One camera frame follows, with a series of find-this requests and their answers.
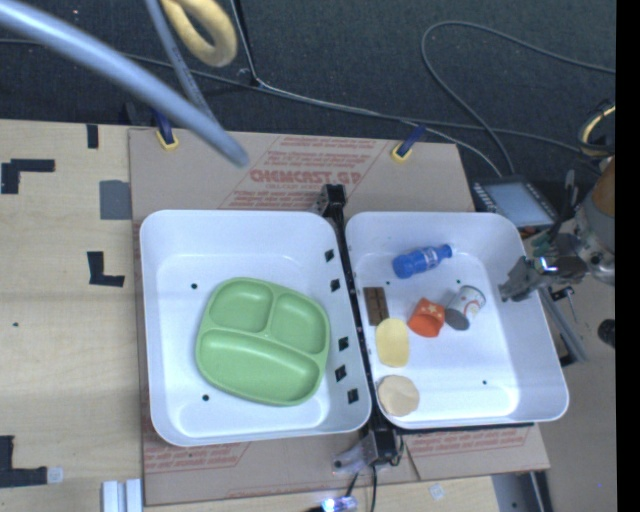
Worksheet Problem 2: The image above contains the blue plastic bottle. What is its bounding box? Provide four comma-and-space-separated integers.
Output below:
391, 243, 454, 280

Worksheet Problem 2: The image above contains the green divided plate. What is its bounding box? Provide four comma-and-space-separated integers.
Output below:
194, 276, 332, 408

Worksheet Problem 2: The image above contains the black block with thin wires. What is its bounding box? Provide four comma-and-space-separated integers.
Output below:
314, 183, 349, 219
368, 428, 403, 467

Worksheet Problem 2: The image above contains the brown chocolate biscuit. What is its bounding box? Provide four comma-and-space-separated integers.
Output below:
362, 286, 391, 328

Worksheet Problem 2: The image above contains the white can with red print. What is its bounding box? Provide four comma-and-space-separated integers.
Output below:
443, 284, 487, 332

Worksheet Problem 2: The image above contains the tan round bread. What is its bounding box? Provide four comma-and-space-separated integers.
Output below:
376, 374, 421, 418

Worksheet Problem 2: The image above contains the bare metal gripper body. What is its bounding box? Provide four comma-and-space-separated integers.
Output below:
536, 231, 617, 289

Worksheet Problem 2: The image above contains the orange cup with stars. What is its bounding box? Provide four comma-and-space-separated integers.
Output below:
406, 297, 447, 339

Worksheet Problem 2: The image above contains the thin black rod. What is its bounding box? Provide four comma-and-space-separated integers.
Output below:
333, 209, 382, 434

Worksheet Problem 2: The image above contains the brown cardboard board, red print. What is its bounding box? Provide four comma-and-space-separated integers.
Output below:
127, 127, 552, 507

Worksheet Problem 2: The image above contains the pale yellow oval crisp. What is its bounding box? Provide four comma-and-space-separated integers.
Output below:
375, 317, 411, 369

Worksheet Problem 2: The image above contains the white plastic tray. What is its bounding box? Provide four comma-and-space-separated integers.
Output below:
138, 208, 374, 448
344, 210, 571, 431

